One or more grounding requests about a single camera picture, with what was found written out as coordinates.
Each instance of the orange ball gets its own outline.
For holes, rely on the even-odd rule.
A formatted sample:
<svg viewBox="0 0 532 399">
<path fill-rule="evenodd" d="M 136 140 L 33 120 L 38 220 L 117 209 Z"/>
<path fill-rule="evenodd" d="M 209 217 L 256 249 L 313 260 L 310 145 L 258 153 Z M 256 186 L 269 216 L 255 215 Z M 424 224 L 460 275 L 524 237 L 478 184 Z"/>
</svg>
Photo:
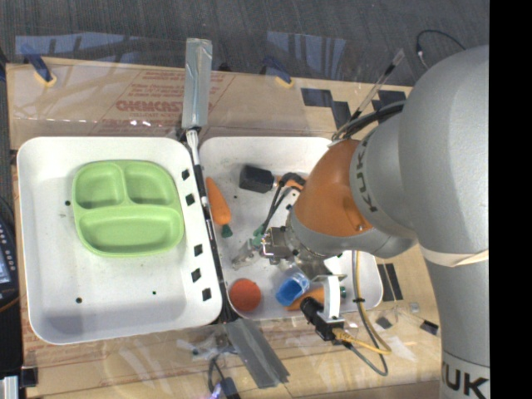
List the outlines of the orange ball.
<svg viewBox="0 0 532 399">
<path fill-rule="evenodd" d="M 229 290 L 229 299 L 236 310 L 251 312 L 260 303 L 262 294 L 259 286 L 250 279 L 242 278 L 234 281 Z"/>
</svg>

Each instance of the white plastic object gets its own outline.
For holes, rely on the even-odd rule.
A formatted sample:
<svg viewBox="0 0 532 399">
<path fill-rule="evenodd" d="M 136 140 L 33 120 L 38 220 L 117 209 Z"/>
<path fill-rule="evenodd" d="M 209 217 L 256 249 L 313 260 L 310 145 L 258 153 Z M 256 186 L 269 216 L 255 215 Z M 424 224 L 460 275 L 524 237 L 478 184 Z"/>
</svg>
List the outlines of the white plastic object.
<svg viewBox="0 0 532 399">
<path fill-rule="evenodd" d="M 82 245 L 67 201 L 77 170 L 98 160 L 147 160 L 168 170 L 185 219 L 178 245 L 131 258 L 96 256 Z M 20 148 L 17 165 L 28 313 L 42 340 L 69 344 L 157 333 L 204 326 L 219 316 L 209 235 L 190 154 L 181 143 L 37 137 Z"/>
<path fill-rule="evenodd" d="M 330 140 L 321 137 L 259 137 L 231 136 L 213 137 L 199 147 L 199 157 L 204 167 L 204 177 L 215 181 L 229 209 L 231 210 L 231 229 L 233 236 L 221 237 L 221 228 L 215 226 L 218 237 L 218 250 L 222 271 L 227 285 L 239 278 L 248 278 L 260 288 L 262 300 L 252 312 L 235 312 L 245 318 L 255 320 L 291 318 L 301 316 L 300 312 L 288 311 L 275 298 L 277 288 L 285 279 L 282 270 L 269 263 L 268 259 L 258 258 L 250 265 L 242 265 L 235 270 L 232 260 L 242 253 L 246 241 L 264 222 L 272 203 L 274 190 L 265 194 L 239 188 L 240 171 L 245 165 L 253 165 L 270 170 L 274 175 L 284 175 L 291 171 L 308 175 L 322 155 L 328 150 Z M 283 226 L 288 211 L 286 206 L 293 204 L 297 193 L 290 193 L 274 214 L 269 226 Z M 367 309 L 374 308 L 382 300 L 382 281 L 375 258 L 360 253 L 360 286 Z M 346 289 L 347 297 L 342 299 L 340 311 L 356 312 L 357 305 L 352 301 L 354 290 L 352 283 L 352 252 L 346 251 L 342 257 L 332 257 L 325 261 L 331 273 L 346 274 L 340 282 Z"/>
</svg>

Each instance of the hole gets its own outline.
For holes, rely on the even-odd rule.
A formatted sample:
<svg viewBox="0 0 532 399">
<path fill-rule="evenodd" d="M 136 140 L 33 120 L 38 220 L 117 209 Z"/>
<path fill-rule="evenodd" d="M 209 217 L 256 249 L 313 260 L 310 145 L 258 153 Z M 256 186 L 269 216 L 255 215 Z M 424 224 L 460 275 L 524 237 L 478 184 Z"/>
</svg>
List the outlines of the hole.
<svg viewBox="0 0 532 399">
<path fill-rule="evenodd" d="M 200 268 L 197 268 L 194 272 L 191 273 L 191 275 L 192 275 L 192 282 L 195 283 L 198 279 L 201 278 Z"/>
<path fill-rule="evenodd" d="M 212 297 L 212 294 L 210 293 L 210 288 L 204 289 L 201 294 L 203 295 L 203 301 L 206 302 Z"/>
<path fill-rule="evenodd" d="M 194 196 L 192 194 L 186 195 L 185 199 L 187 205 L 192 205 L 195 202 Z"/>
</svg>

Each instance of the green object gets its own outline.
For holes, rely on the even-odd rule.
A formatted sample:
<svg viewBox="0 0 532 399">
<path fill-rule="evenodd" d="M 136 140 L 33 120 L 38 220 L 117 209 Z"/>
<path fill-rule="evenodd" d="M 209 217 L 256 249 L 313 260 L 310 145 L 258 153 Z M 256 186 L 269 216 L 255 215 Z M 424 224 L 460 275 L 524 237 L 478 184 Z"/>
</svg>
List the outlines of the green object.
<svg viewBox="0 0 532 399">
<path fill-rule="evenodd" d="M 230 236 L 233 236 L 233 231 L 228 224 L 224 224 L 222 226 L 222 238 L 229 238 Z"/>
<path fill-rule="evenodd" d="M 175 183 L 149 161 L 96 161 L 81 167 L 72 186 L 78 236 L 108 257 L 163 253 L 183 238 L 185 222 Z"/>
</svg>

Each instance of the clear plastic film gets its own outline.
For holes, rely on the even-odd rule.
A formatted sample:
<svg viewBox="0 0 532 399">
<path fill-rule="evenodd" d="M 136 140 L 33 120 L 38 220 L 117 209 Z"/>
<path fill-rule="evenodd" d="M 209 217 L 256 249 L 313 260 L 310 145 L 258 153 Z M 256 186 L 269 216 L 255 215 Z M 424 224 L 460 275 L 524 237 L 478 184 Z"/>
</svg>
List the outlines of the clear plastic film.
<svg viewBox="0 0 532 399">
<path fill-rule="evenodd" d="M 283 271 L 278 267 L 256 254 L 249 258 L 249 264 L 233 265 L 235 256 L 242 254 L 249 257 L 257 251 L 257 244 L 254 243 L 257 235 L 254 232 L 266 218 L 275 193 L 274 189 L 259 194 L 240 188 L 242 167 L 256 165 L 270 170 L 276 178 L 287 172 L 296 172 L 303 177 L 308 175 L 326 151 L 332 133 L 345 116 L 351 115 L 364 101 L 393 55 L 379 52 L 379 49 L 371 48 L 369 43 L 357 45 L 336 38 L 271 32 L 264 37 L 266 52 L 262 55 L 263 59 L 259 59 L 256 66 L 246 72 L 238 72 L 219 69 L 225 61 L 217 54 L 217 43 L 214 42 L 209 116 L 207 125 L 200 132 L 199 155 L 203 176 L 212 177 L 216 182 L 231 215 L 229 225 L 233 234 L 229 237 L 223 236 L 221 224 L 210 225 L 219 255 L 217 257 L 214 253 L 211 263 L 219 259 L 218 271 L 213 275 L 210 265 L 198 263 L 194 266 L 201 259 L 199 253 L 190 258 L 188 261 L 192 262 L 191 265 L 176 276 L 172 271 L 156 267 L 156 263 L 162 262 L 162 259 L 146 262 L 143 267 L 143 270 L 149 269 L 145 271 L 146 277 L 139 278 L 138 283 L 132 283 L 132 267 L 135 265 L 131 264 L 128 272 L 130 282 L 125 283 L 127 288 L 144 288 L 143 283 L 147 279 L 160 281 L 160 289 L 146 289 L 146 297 L 141 298 L 142 305 L 132 307 L 135 314 L 128 318 L 132 322 L 130 326 L 136 331 L 124 335 L 114 331 L 112 335 L 102 334 L 99 338 L 85 339 L 87 341 L 78 341 L 74 336 L 74 341 L 54 344 L 47 341 L 49 338 L 38 335 L 40 332 L 33 327 L 29 317 L 27 292 L 32 288 L 35 290 L 39 283 L 49 284 L 50 279 L 44 278 L 52 272 L 46 264 L 38 265 L 30 258 L 25 259 L 21 208 L 26 217 L 46 221 L 46 225 L 42 225 L 43 229 L 36 230 L 37 237 L 44 232 L 48 237 L 62 241 L 61 244 L 68 245 L 68 241 L 73 244 L 76 231 L 73 227 L 71 197 L 68 195 L 71 183 L 68 182 L 72 182 L 76 168 L 81 163 L 76 153 L 87 156 L 87 152 L 96 152 L 94 158 L 98 160 L 111 156 L 125 159 L 132 155 L 150 160 L 166 158 L 170 162 L 161 160 L 160 163 L 168 165 L 172 172 L 178 191 L 183 196 L 182 205 L 194 208 L 195 203 L 199 203 L 197 188 L 187 183 L 195 175 L 191 166 L 188 166 L 190 161 L 174 158 L 161 146 L 153 145 L 153 142 L 150 146 L 140 145 L 140 142 L 137 142 L 139 145 L 135 144 L 135 140 L 169 140 L 166 136 L 175 138 L 175 129 L 181 123 L 185 94 L 185 42 L 80 33 L 68 37 L 46 34 L 19 37 L 16 47 L 19 48 L 23 43 L 29 44 L 43 56 L 43 61 L 57 81 L 53 86 L 42 84 L 35 78 L 33 67 L 22 63 L 22 55 L 8 66 L 12 149 L 19 149 L 28 140 L 38 136 L 79 138 L 76 145 L 68 147 L 68 151 L 59 150 L 56 154 L 65 156 L 56 159 L 52 149 L 46 149 L 36 152 L 41 159 L 50 157 L 46 164 L 39 162 L 43 160 L 33 160 L 26 165 L 23 173 L 27 174 L 27 169 L 36 170 L 35 181 L 45 180 L 39 184 L 42 187 L 35 188 L 39 190 L 38 193 L 30 194 L 34 201 L 29 203 L 29 207 L 33 208 L 33 214 L 30 211 L 29 216 L 28 202 L 22 203 L 21 207 L 19 197 L 21 173 L 17 167 L 12 168 L 18 222 L 17 248 L 21 262 L 19 273 L 22 274 L 24 367 L 28 371 L 32 368 L 38 370 L 38 383 L 28 388 L 29 397 L 68 397 L 73 392 L 83 392 L 87 397 L 95 398 L 209 398 L 216 389 L 219 390 L 222 385 L 227 389 L 232 382 L 241 397 L 288 399 L 311 395 L 326 397 L 340 392 L 404 387 L 423 382 L 436 382 L 437 385 L 441 364 L 437 332 L 439 322 L 431 283 L 418 249 L 410 250 L 393 261 L 382 261 L 371 255 L 361 259 L 360 286 L 367 313 L 380 336 L 393 350 L 386 357 L 389 368 L 387 377 L 376 374 L 343 345 L 324 342 L 300 310 L 289 310 L 276 302 L 275 293 L 283 281 Z M 374 78 L 362 78 L 358 70 L 363 67 L 365 71 L 374 71 Z M 408 93 L 410 90 L 392 84 L 393 76 L 390 76 L 382 89 L 396 93 Z M 372 99 L 375 102 L 368 106 L 367 111 L 377 106 L 381 98 L 384 100 L 388 97 L 375 96 Z M 109 149 L 113 149 L 112 155 L 102 154 L 101 149 L 96 151 L 93 149 L 95 146 L 88 145 L 92 136 L 115 138 L 114 144 L 109 145 Z M 124 144 L 128 142 L 129 147 L 119 146 L 122 140 Z M 138 198 L 127 188 L 126 195 L 133 198 L 131 201 Z M 290 205 L 297 196 L 297 190 L 287 189 L 283 205 L 278 207 L 270 220 L 271 225 L 279 226 L 286 221 Z M 150 195 L 141 200 L 147 199 L 154 197 Z M 185 230 L 195 232 L 200 224 L 207 229 L 204 219 L 198 219 L 196 223 L 185 225 Z M 86 255 L 81 247 L 69 249 L 71 244 L 63 247 L 72 250 L 65 257 L 71 259 L 64 263 L 66 267 L 72 265 L 72 260 Z M 200 249 L 195 249 L 199 244 L 190 245 L 192 253 L 199 252 Z M 209 243 L 203 242 L 202 246 L 205 256 Z M 353 302 L 351 257 L 351 252 L 347 251 L 342 257 L 334 259 L 330 262 L 331 270 L 346 275 L 340 283 L 343 287 L 340 310 L 345 318 L 347 332 L 361 342 L 369 342 L 361 315 Z M 23 276 L 26 272 L 24 264 L 33 265 L 29 270 L 32 273 L 29 278 Z M 65 291 L 63 295 L 70 300 L 68 306 L 85 306 L 90 304 L 91 297 L 98 297 L 109 300 L 108 308 L 116 307 L 119 294 L 112 291 L 116 285 L 124 282 L 126 273 L 116 273 L 115 279 L 107 274 L 109 278 L 103 286 L 101 278 L 96 275 L 91 278 L 91 273 L 95 274 L 87 263 L 78 265 L 70 273 L 70 280 L 76 288 L 83 284 L 86 290 L 83 295 L 72 295 L 77 293 L 75 289 L 62 290 Z M 387 283 L 395 285 L 394 276 L 401 285 L 401 294 L 389 285 L 386 288 Z M 229 297 L 224 298 L 225 303 L 231 306 L 237 318 L 254 325 L 256 329 L 252 331 L 255 334 L 264 336 L 264 343 L 278 358 L 280 366 L 270 362 L 272 359 L 268 359 L 268 352 L 257 346 L 264 344 L 262 340 L 249 348 L 236 344 L 238 342 L 234 337 L 231 340 L 234 332 L 229 335 L 231 330 L 228 330 L 227 324 L 218 323 L 215 318 L 213 322 L 200 321 L 188 325 L 188 317 L 178 318 L 177 323 L 171 320 L 182 304 L 171 297 L 171 287 L 177 288 L 177 285 L 182 284 L 180 300 L 185 300 L 187 304 L 193 301 L 191 296 L 199 291 L 200 299 L 195 311 L 201 315 L 204 313 L 201 307 L 203 303 L 214 296 L 208 293 L 202 295 L 208 287 L 198 287 L 201 283 L 208 283 L 214 294 L 220 282 L 229 296 L 231 288 L 242 278 L 251 280 L 259 287 L 259 305 L 255 309 L 242 310 Z M 66 279 L 65 276 L 57 281 L 57 289 L 67 284 Z M 191 287 L 182 288 L 187 283 Z M 83 302 L 77 303 L 76 297 L 83 298 Z M 37 300 L 30 305 L 39 306 L 49 298 L 45 294 L 41 302 Z M 149 303 L 153 307 L 145 305 L 148 300 L 151 300 Z M 60 324 L 61 319 L 54 318 L 54 315 L 65 309 L 54 308 L 54 303 L 54 300 L 48 302 L 43 314 L 55 324 Z M 155 311 L 165 306 L 167 312 Z M 162 318 L 161 325 L 143 331 L 142 327 L 155 323 L 154 315 Z M 105 325 L 105 316 L 100 322 L 95 322 L 90 316 L 84 315 L 77 325 L 61 329 L 66 334 L 72 334 Z M 436 326 L 436 335 L 427 331 L 424 325 L 426 321 L 433 323 L 429 327 Z M 277 368 L 281 377 L 270 387 L 262 385 L 261 379 L 256 378 L 257 373 L 249 366 L 246 350 L 254 351 L 264 368 Z M 376 366 L 379 365 L 376 354 L 363 352 Z"/>
</svg>

